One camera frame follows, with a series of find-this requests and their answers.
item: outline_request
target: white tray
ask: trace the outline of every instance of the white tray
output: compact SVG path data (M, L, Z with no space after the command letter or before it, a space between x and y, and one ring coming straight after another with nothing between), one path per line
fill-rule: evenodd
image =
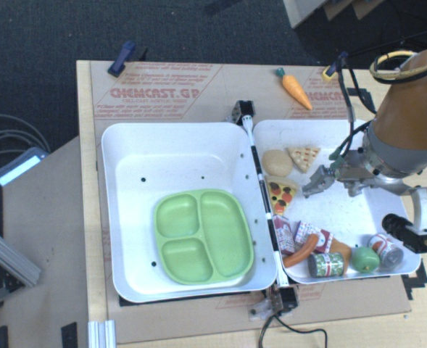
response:
M254 128L254 137L260 159L269 149L284 150L287 147L310 145L321 148L307 173L303 174L294 167L287 177L302 187L310 182L310 176L319 165L330 165L328 156L348 136L348 132L349 124L346 120L265 120ZM358 133L351 149L361 146L361 139L362 133ZM300 189L284 216L291 221L294 233L297 223L302 220L331 232L339 241L355 249L356 246L366 246L372 235L385 233L381 222L389 213L407 216L399 196L381 188L364 188L359 196L350 197L344 185L336 181L327 191L307 199L303 197ZM405 254L403 261L393 270L380 266L372 273L359 273L350 266L345 276L312 278L305 260L285 271L298 283L321 283L415 272L420 265L420 255L405 248L401 241L393 239L393 242L402 248Z
M231 123L119 123L101 147L109 207L113 281L130 302L263 290L277 274L249 139ZM183 285L165 273L152 215L158 201L194 189L222 189L240 202L254 244L245 275Z

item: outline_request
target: green apple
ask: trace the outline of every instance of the green apple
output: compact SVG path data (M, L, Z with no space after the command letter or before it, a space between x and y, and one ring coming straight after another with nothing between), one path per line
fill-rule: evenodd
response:
M373 272L381 263L376 252L367 246L360 246L355 249L352 255L353 268L358 272Z

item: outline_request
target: soda can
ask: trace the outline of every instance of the soda can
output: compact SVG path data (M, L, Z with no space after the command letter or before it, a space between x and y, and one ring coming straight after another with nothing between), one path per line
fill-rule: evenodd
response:
M371 237L368 247L377 253L382 265L387 268L394 268L403 260L403 250L382 233Z
M308 257L308 270L312 277L342 276L344 257L340 252L311 254Z

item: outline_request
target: green plate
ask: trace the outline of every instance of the green plate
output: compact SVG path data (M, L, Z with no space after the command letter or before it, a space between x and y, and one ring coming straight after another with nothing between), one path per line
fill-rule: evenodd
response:
M179 283L231 280L253 264L244 212L226 191L201 189L166 196L155 207L154 229L163 268Z

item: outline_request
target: green can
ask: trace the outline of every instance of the green can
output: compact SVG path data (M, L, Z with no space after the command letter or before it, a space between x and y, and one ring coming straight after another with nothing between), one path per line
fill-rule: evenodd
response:
M312 277L342 276L344 257L340 252L311 254L308 258L308 270Z

